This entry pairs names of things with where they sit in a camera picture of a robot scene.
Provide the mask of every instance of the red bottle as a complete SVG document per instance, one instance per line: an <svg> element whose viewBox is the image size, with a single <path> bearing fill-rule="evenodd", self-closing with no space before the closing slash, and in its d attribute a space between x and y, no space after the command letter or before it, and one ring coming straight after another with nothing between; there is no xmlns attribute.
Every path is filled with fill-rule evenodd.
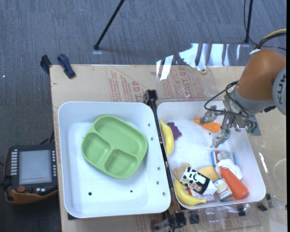
<svg viewBox="0 0 290 232"><path fill-rule="evenodd" d="M247 187L242 183L242 181L236 177L235 174L228 168L223 168L220 166L221 169L221 177L227 182L229 188L233 193L233 197L235 199L242 199L246 197L248 194Z"/></svg>

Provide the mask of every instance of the banana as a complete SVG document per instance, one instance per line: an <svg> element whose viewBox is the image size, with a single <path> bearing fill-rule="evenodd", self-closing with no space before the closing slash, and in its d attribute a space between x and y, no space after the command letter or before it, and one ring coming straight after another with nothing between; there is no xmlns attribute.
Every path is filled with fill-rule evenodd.
<svg viewBox="0 0 290 232"><path fill-rule="evenodd" d="M196 197L189 195L183 188L182 184L177 179L175 179L174 181L174 188L178 200L184 204L197 205L199 203L206 203L206 199L198 199Z"/></svg>
<svg viewBox="0 0 290 232"><path fill-rule="evenodd" d="M161 124L165 151L167 154L170 154L174 149L174 136L172 129L167 124L165 124L162 119L160 119L159 122Z"/></svg>

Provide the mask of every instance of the divided green plate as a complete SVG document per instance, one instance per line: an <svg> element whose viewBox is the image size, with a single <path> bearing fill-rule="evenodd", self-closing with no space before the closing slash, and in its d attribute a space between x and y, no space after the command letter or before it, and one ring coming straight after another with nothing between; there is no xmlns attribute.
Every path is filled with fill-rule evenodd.
<svg viewBox="0 0 290 232"><path fill-rule="evenodd" d="M143 133L114 115L98 117L83 138L82 155L92 166L127 178L140 166L148 148Z"/></svg>

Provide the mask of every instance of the gray carpet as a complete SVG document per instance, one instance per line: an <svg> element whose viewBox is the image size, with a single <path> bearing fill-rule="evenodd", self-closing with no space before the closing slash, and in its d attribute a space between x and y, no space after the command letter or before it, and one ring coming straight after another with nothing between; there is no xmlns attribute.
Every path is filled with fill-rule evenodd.
<svg viewBox="0 0 290 232"><path fill-rule="evenodd" d="M64 53L71 64L143 65L189 49L191 43L244 44L249 0L125 0L94 50L119 2L0 0L0 161L10 147L39 144L53 130L43 55L52 64ZM251 48L286 27L287 0L253 0ZM265 46L286 55L286 37ZM242 61L248 60L249 54ZM61 231L58 196L15 206L6 202L0 186L0 232L14 231Z"/></svg>

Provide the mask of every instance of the robotic hand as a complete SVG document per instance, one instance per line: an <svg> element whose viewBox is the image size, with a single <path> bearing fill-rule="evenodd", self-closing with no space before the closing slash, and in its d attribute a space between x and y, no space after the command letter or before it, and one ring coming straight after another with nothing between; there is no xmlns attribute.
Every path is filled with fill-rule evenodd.
<svg viewBox="0 0 290 232"><path fill-rule="evenodd" d="M238 82L229 84L225 89L225 109L216 110L216 106L206 108L205 104L208 111L200 119L201 123L224 115L221 131L214 135L211 148L217 148L230 137L231 127L236 131L254 130L257 127L254 115L257 113L277 107L286 115L286 58L268 49L258 49L251 54ZM228 89L234 85L235 88L228 93Z"/></svg>

